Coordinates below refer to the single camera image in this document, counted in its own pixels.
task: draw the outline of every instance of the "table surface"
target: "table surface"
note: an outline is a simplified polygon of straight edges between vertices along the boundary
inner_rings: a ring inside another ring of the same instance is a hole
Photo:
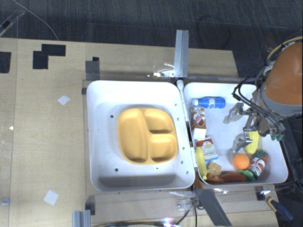
[[[33,51],[42,44],[64,44],[66,56],[50,56],[48,70],[34,70]],[[164,63],[173,64],[174,48],[0,38],[0,51],[12,53],[10,72],[0,74],[0,198],[10,197],[9,205],[0,205],[0,227],[71,226],[72,212],[83,211],[87,197],[81,93],[85,61],[99,57],[101,73],[152,75],[166,68]],[[188,58],[189,75],[238,76],[230,51],[189,49]],[[62,96],[70,98],[65,105],[57,101]],[[48,190],[59,195],[54,205],[44,201]],[[225,190],[217,198],[233,226],[277,226],[274,212],[257,201],[253,187]],[[274,186],[264,190],[276,198]],[[100,202],[108,206],[104,216],[114,220],[120,213],[120,219],[133,220],[162,218],[159,213],[167,209],[174,217],[184,213],[169,192],[148,199],[145,207],[136,204],[139,196],[149,193],[101,195]],[[198,226],[213,226],[205,210],[198,215]],[[191,211],[182,226],[194,223]]]

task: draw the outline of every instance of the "white paper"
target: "white paper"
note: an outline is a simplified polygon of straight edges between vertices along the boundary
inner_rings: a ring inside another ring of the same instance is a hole
[[[58,99],[58,102],[59,102],[60,104],[62,104],[62,105],[66,105],[66,103],[67,103],[68,101],[70,101],[70,98],[67,97],[67,96],[65,96],[65,95],[63,95],[62,97],[60,97],[60,98]]]
[[[52,190],[48,190],[46,196],[44,197],[44,201],[54,206],[58,197],[58,194],[56,194]]]

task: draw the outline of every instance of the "metal bracket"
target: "metal bracket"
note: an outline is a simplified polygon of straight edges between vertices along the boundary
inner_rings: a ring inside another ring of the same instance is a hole
[[[188,69],[188,30],[177,30],[175,60],[174,60],[174,77],[187,77]]]
[[[91,227],[90,210],[74,211],[72,213],[72,227]]]

